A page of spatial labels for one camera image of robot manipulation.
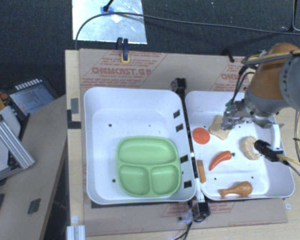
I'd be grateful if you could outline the orange round slice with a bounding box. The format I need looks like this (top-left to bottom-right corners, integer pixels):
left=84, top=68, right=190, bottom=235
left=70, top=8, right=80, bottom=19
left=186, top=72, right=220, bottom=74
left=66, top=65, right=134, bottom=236
left=192, top=127, right=211, bottom=145

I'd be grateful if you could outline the orange carrot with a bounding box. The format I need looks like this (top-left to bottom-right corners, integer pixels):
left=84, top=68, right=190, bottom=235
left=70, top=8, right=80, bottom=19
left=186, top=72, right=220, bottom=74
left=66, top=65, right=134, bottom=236
left=209, top=150, right=233, bottom=172

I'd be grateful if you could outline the green divided plate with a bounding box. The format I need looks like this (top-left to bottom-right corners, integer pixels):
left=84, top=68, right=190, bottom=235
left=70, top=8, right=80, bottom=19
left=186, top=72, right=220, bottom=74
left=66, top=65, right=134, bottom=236
left=115, top=136, right=182, bottom=198

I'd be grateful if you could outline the orange sausage stick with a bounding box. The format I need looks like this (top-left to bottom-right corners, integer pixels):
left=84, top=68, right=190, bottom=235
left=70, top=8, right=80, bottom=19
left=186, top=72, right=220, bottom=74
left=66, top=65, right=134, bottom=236
left=196, top=159, right=207, bottom=184

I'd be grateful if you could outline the beige croissant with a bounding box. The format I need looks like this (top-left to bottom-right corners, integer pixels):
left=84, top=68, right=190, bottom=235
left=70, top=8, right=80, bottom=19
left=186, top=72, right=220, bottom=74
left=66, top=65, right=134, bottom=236
left=241, top=135, right=261, bottom=161

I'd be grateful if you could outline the black cylinder on white bracket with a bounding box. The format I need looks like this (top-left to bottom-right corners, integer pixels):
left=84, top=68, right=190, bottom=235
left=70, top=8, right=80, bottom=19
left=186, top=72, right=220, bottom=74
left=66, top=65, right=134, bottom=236
left=253, top=123, right=285, bottom=163

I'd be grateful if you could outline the brown chicken drumstick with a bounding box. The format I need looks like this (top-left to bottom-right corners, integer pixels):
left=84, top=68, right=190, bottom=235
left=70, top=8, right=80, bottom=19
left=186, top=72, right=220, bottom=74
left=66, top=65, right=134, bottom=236
left=219, top=181, right=254, bottom=199

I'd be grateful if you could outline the white plastic tray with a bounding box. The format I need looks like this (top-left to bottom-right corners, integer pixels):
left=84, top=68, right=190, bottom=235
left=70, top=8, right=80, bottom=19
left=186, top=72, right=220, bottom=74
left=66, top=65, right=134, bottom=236
left=184, top=90, right=296, bottom=201
left=83, top=86, right=197, bottom=205

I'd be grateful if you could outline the thin black and white rod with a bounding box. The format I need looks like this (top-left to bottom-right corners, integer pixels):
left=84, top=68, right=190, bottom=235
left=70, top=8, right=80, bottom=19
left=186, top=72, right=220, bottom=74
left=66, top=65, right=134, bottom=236
left=179, top=88, right=203, bottom=205

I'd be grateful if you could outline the beige bone-shaped biscuit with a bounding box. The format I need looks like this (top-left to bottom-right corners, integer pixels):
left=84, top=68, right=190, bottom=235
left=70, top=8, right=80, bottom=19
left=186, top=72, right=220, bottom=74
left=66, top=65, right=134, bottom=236
left=208, top=114, right=230, bottom=141

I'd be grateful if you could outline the brown cardboard board red print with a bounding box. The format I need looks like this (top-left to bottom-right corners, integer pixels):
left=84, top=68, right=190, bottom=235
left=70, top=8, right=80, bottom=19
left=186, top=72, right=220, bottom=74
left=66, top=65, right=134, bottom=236
left=78, top=48, right=289, bottom=237

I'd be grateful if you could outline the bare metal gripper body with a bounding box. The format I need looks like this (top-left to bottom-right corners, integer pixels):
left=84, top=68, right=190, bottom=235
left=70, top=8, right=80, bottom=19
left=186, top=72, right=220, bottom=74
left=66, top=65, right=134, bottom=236
left=224, top=100, right=275, bottom=128

